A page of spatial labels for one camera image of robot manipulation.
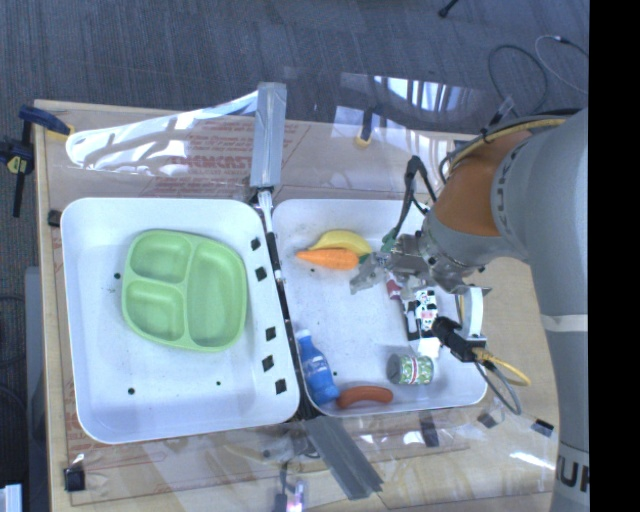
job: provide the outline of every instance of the yellow banana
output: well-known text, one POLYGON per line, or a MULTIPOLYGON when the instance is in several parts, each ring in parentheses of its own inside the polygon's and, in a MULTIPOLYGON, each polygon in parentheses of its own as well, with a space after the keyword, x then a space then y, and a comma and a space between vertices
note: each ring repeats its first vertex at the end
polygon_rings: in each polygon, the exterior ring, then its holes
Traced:
POLYGON ((358 257, 371 252, 371 246, 362 236, 347 229, 332 229, 324 232, 318 241, 308 250, 316 249, 349 249, 358 257))

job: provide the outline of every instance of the green and white can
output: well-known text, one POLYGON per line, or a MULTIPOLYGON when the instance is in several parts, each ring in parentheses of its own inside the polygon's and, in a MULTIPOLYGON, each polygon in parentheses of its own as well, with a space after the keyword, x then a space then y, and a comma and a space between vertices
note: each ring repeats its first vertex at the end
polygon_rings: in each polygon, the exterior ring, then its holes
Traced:
POLYGON ((393 384, 429 384, 433 360, 428 356, 392 354, 387 361, 387 378, 393 384))

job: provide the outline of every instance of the dark gray carpet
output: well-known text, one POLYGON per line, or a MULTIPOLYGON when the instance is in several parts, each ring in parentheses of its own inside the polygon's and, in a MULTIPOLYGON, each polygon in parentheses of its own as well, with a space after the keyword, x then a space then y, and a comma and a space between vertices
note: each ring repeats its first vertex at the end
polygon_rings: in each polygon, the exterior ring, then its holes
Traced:
MULTIPOLYGON (((288 86, 291 119, 332 122, 338 107, 383 105, 412 128, 477 133, 501 99, 516 114, 587 106, 587 0, 3 0, 0 135, 36 98, 193 110, 260 81, 288 86), (367 76, 466 91, 452 108, 392 102, 367 76)), ((23 293, 37 265, 33 175, 12 217, 14 175, 0 165, 0 293, 23 293)), ((0 301, 0 485, 25 481, 24 309, 0 301)))

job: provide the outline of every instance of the hot dog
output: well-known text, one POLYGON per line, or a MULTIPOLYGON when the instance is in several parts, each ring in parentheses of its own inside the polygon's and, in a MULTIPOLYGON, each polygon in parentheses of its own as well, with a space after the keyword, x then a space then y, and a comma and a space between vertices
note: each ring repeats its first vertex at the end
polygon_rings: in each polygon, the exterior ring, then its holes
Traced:
POLYGON ((393 393, 390 389, 380 386, 355 386, 342 391, 336 400, 336 404, 340 409, 345 409, 351 404, 362 400, 374 400, 388 404, 393 400, 393 393))

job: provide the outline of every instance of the blue bottle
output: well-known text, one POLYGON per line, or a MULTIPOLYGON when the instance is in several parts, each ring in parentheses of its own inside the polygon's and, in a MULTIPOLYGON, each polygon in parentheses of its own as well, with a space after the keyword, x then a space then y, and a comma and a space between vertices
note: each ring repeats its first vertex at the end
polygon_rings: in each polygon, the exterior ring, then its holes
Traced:
POLYGON ((324 354, 311 341, 308 329, 296 333, 296 340, 300 347, 300 360, 311 399, 316 405, 326 404, 340 396, 338 386, 333 383, 331 368, 324 354))

